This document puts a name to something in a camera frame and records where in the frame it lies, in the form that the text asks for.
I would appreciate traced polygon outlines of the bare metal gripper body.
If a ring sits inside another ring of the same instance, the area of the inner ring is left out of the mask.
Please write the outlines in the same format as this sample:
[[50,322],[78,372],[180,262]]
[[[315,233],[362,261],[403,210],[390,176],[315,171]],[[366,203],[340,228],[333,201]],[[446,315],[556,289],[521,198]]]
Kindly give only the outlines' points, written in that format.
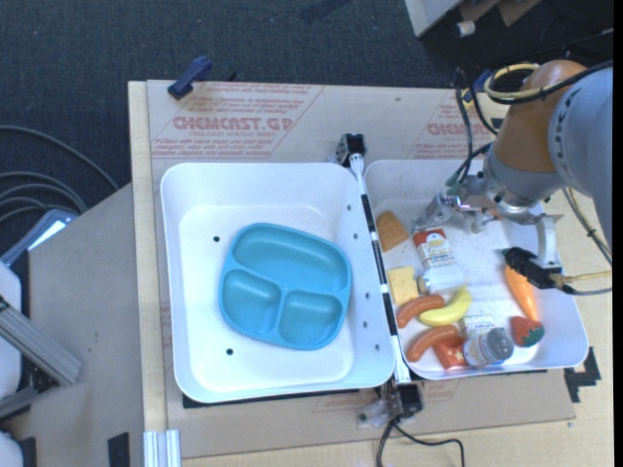
[[465,178],[447,189],[446,196],[453,200],[453,208],[466,218],[468,211],[491,209],[497,220],[508,219],[520,224],[531,221],[534,200],[518,196],[492,178]]

